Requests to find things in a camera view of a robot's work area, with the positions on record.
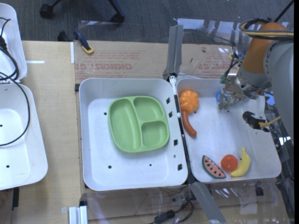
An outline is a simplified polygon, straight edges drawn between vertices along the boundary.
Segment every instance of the red tomato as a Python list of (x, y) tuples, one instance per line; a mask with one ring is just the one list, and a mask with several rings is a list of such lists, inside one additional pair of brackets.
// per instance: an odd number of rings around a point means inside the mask
[(231, 154), (225, 155), (221, 159), (221, 167), (228, 172), (234, 171), (238, 167), (238, 164), (237, 158)]

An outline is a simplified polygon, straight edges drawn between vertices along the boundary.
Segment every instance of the black chair leg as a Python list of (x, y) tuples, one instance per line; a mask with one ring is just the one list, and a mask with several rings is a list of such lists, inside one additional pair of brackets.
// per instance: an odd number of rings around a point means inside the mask
[(111, 22), (118, 22), (123, 23), (125, 21), (125, 14), (123, 13), (121, 7), (119, 6), (118, 2), (116, 0), (108, 0), (114, 10), (116, 11), (116, 14), (111, 18)]
[(44, 18), (50, 18), (53, 14), (54, 6), (59, 3), (61, 0), (53, 0), (50, 3), (43, 4), (40, 9), (40, 15)]

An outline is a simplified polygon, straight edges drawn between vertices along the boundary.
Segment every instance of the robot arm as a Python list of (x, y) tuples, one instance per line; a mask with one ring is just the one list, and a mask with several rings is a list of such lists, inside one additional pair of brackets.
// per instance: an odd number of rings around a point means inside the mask
[[(271, 31), (280, 31), (284, 39), (271, 36)], [(259, 29), (268, 39), (255, 34), (236, 76), (225, 80), (220, 108), (246, 98), (256, 99), (271, 88), (280, 118), (294, 141), (293, 115), (293, 33), (276, 22), (267, 22)]]

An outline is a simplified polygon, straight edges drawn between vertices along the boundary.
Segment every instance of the orange pumpkin toy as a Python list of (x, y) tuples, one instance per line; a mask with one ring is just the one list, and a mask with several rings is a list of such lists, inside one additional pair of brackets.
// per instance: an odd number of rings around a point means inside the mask
[(181, 93), (178, 100), (181, 108), (183, 126), (190, 136), (195, 137), (197, 132), (189, 122), (188, 113), (197, 110), (199, 103), (198, 95), (196, 92), (186, 90)]

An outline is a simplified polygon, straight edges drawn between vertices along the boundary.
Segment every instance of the black and yellow clamp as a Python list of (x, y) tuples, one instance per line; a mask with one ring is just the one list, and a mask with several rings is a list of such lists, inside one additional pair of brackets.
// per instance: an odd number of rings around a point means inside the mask
[(75, 30), (74, 35), (75, 35), (76, 40), (79, 40), (81, 42), (83, 51), (87, 54), (92, 54), (93, 48), (91, 45), (88, 44), (88, 42), (85, 39), (85, 37), (83, 36), (83, 34), (81, 32), (79, 32), (78, 30)]

